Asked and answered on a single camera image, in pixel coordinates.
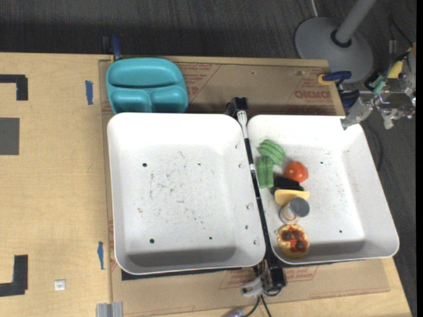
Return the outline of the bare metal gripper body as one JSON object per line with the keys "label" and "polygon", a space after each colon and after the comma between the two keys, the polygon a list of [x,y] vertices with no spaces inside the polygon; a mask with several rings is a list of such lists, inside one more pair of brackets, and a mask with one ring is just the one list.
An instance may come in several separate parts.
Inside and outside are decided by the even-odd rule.
{"label": "bare metal gripper body", "polygon": [[410,75],[380,76],[373,83],[373,105],[383,118],[411,118],[416,112],[415,81]]}

